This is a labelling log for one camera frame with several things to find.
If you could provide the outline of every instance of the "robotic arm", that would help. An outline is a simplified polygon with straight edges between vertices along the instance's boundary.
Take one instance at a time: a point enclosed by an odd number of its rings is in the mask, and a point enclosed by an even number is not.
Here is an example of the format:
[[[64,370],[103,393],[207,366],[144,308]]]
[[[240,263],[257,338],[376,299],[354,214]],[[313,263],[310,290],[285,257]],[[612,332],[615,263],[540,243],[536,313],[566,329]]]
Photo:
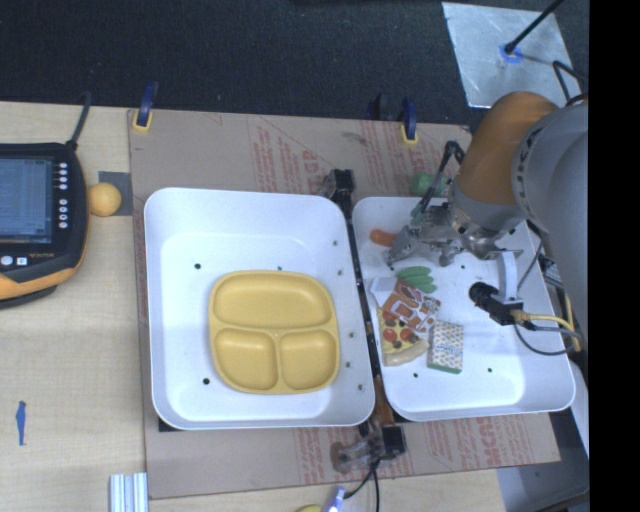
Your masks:
[[[507,94],[478,127],[447,202],[429,206],[427,192],[387,262],[426,243],[440,250],[442,266],[465,250],[505,265],[496,241],[529,220],[546,237],[586,337],[587,174],[588,104],[558,108],[534,93]]]

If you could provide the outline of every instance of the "cardboard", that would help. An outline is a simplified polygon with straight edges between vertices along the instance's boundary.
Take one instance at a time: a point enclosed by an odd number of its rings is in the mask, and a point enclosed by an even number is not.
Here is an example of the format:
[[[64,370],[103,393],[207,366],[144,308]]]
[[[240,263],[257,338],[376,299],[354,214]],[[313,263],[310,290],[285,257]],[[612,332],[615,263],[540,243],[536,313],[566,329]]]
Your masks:
[[[149,496],[152,499],[358,481],[339,473],[330,452],[360,439],[353,428],[176,431],[155,413],[142,212],[170,186],[315,194],[332,169],[351,169],[353,202],[409,196],[417,172],[434,174],[448,140],[467,147],[459,126],[419,124],[418,142],[395,122],[156,110],[147,133],[128,114],[138,315]],[[446,176],[457,172],[450,161]],[[559,460],[548,414],[404,423],[407,452],[379,468],[380,478],[470,471]]]

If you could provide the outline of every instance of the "yellow ball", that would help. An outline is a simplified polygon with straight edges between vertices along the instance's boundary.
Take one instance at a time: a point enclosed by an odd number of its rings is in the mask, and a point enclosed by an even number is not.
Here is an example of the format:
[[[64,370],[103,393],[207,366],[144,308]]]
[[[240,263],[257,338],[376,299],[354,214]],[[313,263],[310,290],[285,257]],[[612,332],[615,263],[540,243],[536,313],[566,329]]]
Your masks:
[[[99,217],[108,217],[118,211],[122,204],[120,191],[111,183],[98,183],[89,188],[89,208]]]

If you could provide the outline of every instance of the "table surface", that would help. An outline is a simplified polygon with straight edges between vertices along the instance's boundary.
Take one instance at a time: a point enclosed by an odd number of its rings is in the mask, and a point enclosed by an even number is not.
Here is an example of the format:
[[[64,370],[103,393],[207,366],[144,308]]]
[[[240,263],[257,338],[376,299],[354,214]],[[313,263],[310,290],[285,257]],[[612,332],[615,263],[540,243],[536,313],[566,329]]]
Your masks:
[[[78,147],[88,185],[99,171],[130,172],[127,110],[91,108]],[[0,141],[65,142],[80,112],[0,102]],[[0,310],[0,347],[0,510],[109,510],[109,476],[145,471],[131,217],[92,216],[78,273],[46,298]],[[330,488],[153,500],[149,510],[295,512]],[[381,510],[505,510],[495,470],[384,479],[380,497]],[[344,507],[374,509],[372,483]]]

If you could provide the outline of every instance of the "yellow plate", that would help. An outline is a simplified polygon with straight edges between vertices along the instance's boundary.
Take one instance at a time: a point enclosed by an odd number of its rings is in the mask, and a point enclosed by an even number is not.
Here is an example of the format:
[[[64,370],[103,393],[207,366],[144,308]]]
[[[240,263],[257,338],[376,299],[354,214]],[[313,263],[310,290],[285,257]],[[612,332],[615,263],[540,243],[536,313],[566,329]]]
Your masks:
[[[329,385],[338,373],[333,301],[306,274],[226,274],[209,297],[209,335],[218,374],[239,391],[305,393]]]

